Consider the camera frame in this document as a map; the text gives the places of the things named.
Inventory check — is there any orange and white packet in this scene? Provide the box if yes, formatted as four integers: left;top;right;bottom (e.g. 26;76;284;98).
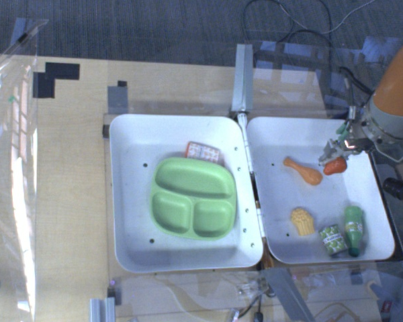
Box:
184;141;222;164

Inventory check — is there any thin black and white rod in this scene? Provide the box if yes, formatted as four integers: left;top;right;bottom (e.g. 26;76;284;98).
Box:
236;111;267;239

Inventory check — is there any green bottle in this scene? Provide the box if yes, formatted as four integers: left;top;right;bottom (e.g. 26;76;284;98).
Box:
343;205;365;258

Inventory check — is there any green can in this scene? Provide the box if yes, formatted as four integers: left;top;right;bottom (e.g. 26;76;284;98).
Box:
318;223;349;256

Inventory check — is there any green divided plate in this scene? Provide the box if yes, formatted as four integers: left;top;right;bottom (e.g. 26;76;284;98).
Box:
149;156;238;242

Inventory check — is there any orange toy chicken drumstick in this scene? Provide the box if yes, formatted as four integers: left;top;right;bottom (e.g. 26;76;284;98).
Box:
282;156;324;186

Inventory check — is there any white plastic tray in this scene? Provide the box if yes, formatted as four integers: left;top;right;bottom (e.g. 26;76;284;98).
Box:
246;116;396;266
108;113;265;274

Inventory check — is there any yellow toy corn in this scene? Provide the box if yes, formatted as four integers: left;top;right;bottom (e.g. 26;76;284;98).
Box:
290;207;316;237

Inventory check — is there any black cylinder on white bracket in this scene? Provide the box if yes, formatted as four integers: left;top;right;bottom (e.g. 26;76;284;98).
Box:
382;153;403;211

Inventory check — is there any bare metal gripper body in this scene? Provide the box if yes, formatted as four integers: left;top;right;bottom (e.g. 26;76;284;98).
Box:
324;119;403;163

